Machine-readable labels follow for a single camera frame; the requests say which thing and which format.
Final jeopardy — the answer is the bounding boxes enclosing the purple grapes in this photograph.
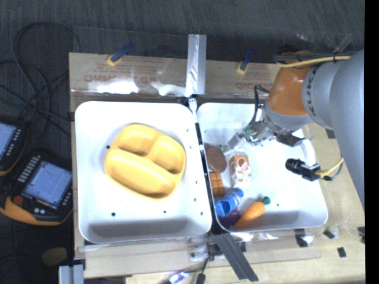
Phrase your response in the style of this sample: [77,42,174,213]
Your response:
[219,208,242,230]

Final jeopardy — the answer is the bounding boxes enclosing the orange and white carton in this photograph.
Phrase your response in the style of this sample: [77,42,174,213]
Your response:
[228,153,253,189]

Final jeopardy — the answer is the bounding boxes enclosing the orange carrot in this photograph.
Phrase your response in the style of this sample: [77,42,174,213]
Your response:
[233,196,271,230]

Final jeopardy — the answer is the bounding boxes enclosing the round brown biscuit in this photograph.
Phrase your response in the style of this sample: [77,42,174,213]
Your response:
[204,145,228,173]

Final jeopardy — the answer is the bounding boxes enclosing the brown waffle block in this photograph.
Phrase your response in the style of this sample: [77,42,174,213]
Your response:
[208,172,226,198]

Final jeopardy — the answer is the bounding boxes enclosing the black cylinder on white bracket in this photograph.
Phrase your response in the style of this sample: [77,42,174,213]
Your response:
[284,135,322,183]

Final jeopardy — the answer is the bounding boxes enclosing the white plastic tray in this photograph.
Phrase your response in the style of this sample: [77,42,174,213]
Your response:
[73,100,214,245]
[196,102,329,234]

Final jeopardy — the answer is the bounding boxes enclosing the brown cardboard board, red print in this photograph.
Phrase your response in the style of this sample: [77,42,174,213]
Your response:
[68,51,341,279]

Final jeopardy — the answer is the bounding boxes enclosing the yellow divided plate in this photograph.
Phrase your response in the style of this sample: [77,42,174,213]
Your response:
[103,122,188,201]

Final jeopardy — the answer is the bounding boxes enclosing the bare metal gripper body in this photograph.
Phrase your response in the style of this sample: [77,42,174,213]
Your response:
[246,120,297,146]

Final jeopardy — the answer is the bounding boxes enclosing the clear bottle with blue cap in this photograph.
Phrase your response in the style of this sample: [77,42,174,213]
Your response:
[214,188,245,217]

